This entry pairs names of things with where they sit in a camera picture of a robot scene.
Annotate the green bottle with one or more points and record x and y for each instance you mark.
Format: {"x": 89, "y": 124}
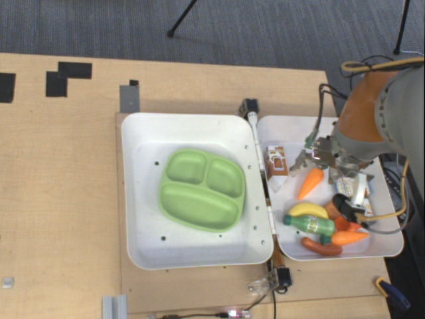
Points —
{"x": 308, "y": 224}

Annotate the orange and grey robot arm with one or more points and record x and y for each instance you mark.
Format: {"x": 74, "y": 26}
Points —
{"x": 395, "y": 111}

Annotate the orange carrot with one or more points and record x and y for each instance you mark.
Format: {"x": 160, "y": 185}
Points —
{"x": 310, "y": 183}
{"x": 347, "y": 238}

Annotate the brown and white carton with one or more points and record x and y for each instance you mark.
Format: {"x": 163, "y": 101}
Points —
{"x": 275, "y": 168}

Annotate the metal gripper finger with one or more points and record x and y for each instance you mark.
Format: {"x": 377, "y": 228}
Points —
{"x": 335, "y": 176}
{"x": 300, "y": 163}

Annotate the yellow banana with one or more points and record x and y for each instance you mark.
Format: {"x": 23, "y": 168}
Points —
{"x": 307, "y": 208}

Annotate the green divided plate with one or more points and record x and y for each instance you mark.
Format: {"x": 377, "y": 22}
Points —
{"x": 199, "y": 204}

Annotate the white plastic tray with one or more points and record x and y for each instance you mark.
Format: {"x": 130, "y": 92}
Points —
{"x": 375, "y": 244}
{"x": 146, "y": 194}

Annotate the brown round toy food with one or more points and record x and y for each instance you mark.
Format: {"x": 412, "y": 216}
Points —
{"x": 330, "y": 210}

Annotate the white printed carton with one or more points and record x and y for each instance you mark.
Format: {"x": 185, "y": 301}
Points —
{"x": 343, "y": 187}

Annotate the thin black and white rod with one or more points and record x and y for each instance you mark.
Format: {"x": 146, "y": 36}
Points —
{"x": 255, "y": 135}

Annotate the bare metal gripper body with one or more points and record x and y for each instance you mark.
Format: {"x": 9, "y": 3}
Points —
{"x": 323, "y": 153}

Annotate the orange wedge toy food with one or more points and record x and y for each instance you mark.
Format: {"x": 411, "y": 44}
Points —
{"x": 342, "y": 224}

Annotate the red brown sausage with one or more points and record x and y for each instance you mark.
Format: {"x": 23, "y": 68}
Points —
{"x": 320, "y": 247}

